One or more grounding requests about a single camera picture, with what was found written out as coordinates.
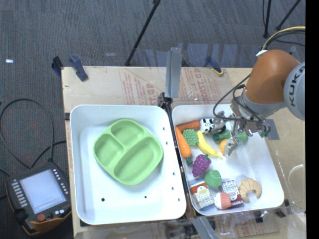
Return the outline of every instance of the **yellow banana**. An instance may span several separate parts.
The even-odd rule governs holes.
[[[216,156],[216,157],[222,157],[222,153],[218,153],[216,150],[214,150],[205,140],[204,135],[202,131],[198,130],[197,132],[198,136],[198,143],[197,146],[200,148],[204,154],[208,154],[208,156]]]

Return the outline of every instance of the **tripod leg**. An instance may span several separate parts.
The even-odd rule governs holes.
[[[266,25],[265,25],[264,38],[268,37],[268,24],[269,24],[270,7],[271,7],[271,0],[268,0],[268,8],[267,8],[267,16],[266,16]]]
[[[146,20],[146,22],[145,22],[145,24],[144,24],[143,29],[141,30],[141,33],[140,33],[140,35],[139,35],[139,37],[138,37],[138,39],[137,39],[137,41],[136,41],[136,43],[135,43],[135,45],[134,45],[134,47],[133,47],[133,50],[131,51],[131,53],[130,53],[130,55],[129,55],[129,58],[128,58],[127,61],[125,62],[125,65],[126,65],[126,66],[129,66],[129,65],[130,65],[130,61],[131,61],[131,59],[132,59],[132,57],[133,57],[133,55],[134,55],[134,53],[135,53],[135,51],[136,51],[136,49],[137,49],[137,47],[138,47],[140,41],[141,41],[141,38],[142,38],[143,35],[144,35],[144,32],[146,31],[146,29],[147,29],[147,27],[148,27],[148,25],[149,25],[150,20],[151,20],[152,17],[153,17],[153,14],[154,14],[156,8],[157,8],[157,7],[159,6],[159,4],[160,4],[160,0],[153,0],[153,4],[154,4],[153,9],[152,9],[152,11],[151,11],[149,17],[147,18],[147,20]]]
[[[276,27],[277,30],[280,30],[282,25],[285,23],[286,19],[290,16],[290,14],[293,12],[293,10],[296,8],[296,6],[299,4],[301,0],[297,0],[294,6],[290,9],[290,11],[287,13],[286,17],[281,21],[281,23]]]

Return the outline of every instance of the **green divided tray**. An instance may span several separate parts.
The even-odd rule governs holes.
[[[125,185],[136,185],[157,167],[163,147],[136,121],[119,119],[96,139],[93,154],[114,179]]]

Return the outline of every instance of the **white tray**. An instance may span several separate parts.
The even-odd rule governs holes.
[[[173,123],[174,125],[178,125],[195,119],[200,120],[213,118],[213,107],[214,105],[177,106],[172,111]],[[232,113],[230,105],[218,105],[216,107],[216,113],[219,111],[225,111],[225,116],[229,116]],[[227,122],[226,127],[231,130],[231,123]],[[213,140],[211,134],[204,135],[204,137],[209,145],[211,145],[216,151],[220,151],[219,143]],[[203,154],[197,146],[191,146],[191,150],[193,161],[196,156]],[[248,140],[239,145],[239,147],[230,156],[223,156],[222,158],[212,157],[211,160],[212,162],[208,170],[218,170],[221,174],[222,180],[234,180],[239,187],[243,179],[253,178],[260,183],[262,187],[262,194],[261,197],[257,199],[255,194],[250,193],[247,195],[250,198],[250,202],[244,202],[241,206],[226,210],[217,209],[215,205],[206,207],[206,210],[199,210],[195,200],[191,197],[193,207],[202,215],[211,216],[275,208],[283,203],[284,191],[271,159],[267,144],[265,139],[261,138],[258,134],[249,137]],[[200,178],[203,179],[203,175],[198,176],[198,178],[194,178],[191,172],[192,166],[187,165],[185,158],[182,158],[182,161],[188,184],[187,186],[189,188],[195,181],[198,181]],[[209,191],[212,196],[215,196],[219,192],[216,188],[210,187]]]
[[[163,158],[140,184],[113,179],[93,155],[97,137],[118,119],[133,119],[163,146]],[[76,211],[90,225],[173,220],[186,210],[185,192],[166,112],[157,106],[81,105],[70,115]]]

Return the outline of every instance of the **carrot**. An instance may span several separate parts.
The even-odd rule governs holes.
[[[184,129],[196,129],[200,127],[199,120],[192,120],[183,124],[177,125],[178,129],[183,133]]]
[[[189,157],[191,155],[191,149],[177,126],[175,126],[175,132],[180,154],[183,157]]]

